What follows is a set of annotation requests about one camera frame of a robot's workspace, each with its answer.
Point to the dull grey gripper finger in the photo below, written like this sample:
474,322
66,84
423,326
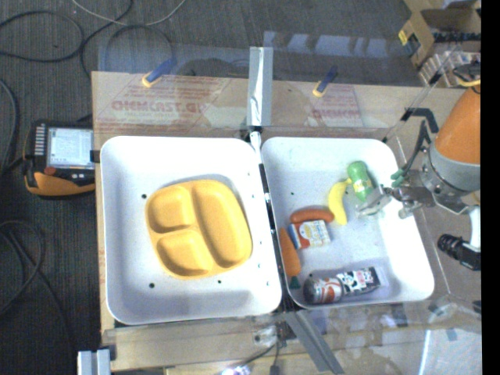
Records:
371,207
376,194

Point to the orange and white can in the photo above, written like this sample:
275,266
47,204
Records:
324,290

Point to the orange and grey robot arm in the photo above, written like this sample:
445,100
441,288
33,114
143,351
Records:
459,131

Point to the brown cardboard board, red print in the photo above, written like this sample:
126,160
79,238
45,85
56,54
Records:
297,108

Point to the black cylinder on white bracket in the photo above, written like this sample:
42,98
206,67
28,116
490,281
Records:
459,246

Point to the green plastic bottle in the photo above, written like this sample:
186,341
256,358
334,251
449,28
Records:
359,174

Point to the yellow banana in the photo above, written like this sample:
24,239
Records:
336,201

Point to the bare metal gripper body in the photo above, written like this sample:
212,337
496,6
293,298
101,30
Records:
426,193

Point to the white plastic tray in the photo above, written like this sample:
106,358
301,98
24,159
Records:
312,162
129,248

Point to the orange sausage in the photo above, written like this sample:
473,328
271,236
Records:
310,215

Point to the white and orange carton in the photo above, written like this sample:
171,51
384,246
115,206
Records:
312,234

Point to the orange carrot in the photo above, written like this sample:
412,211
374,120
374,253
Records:
290,254

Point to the black and white cow carton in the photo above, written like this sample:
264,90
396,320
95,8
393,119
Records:
359,280

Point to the yellow divided plate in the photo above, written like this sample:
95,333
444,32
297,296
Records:
218,217

